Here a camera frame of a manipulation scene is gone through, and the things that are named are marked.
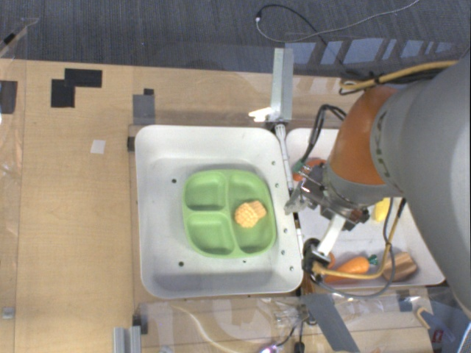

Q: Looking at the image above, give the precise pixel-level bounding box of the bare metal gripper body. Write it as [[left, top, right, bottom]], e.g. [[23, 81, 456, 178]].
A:
[[298, 163, 335, 215]]

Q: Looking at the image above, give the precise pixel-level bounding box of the yellow corn cob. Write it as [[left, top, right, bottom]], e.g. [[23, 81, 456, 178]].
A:
[[234, 200, 268, 229]]

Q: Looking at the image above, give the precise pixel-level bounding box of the white plastic tray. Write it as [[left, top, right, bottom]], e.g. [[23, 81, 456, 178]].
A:
[[134, 124, 305, 301], [286, 127, 447, 290]]

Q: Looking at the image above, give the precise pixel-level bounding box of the yellow banana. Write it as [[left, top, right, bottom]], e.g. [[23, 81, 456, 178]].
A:
[[372, 196, 392, 224]]

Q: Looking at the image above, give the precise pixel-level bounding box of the orange carrot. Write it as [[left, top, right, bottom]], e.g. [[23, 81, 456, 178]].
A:
[[323, 254, 380, 285]]

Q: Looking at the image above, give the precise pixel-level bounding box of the green divided plate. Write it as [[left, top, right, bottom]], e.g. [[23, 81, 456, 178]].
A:
[[182, 169, 278, 260]]

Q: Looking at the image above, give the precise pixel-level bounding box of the brown bread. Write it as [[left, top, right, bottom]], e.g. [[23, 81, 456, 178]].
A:
[[380, 251, 419, 283]]

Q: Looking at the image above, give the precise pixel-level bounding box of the black cylinder on white bracket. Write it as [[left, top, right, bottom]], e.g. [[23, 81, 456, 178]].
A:
[[301, 215, 349, 276]]

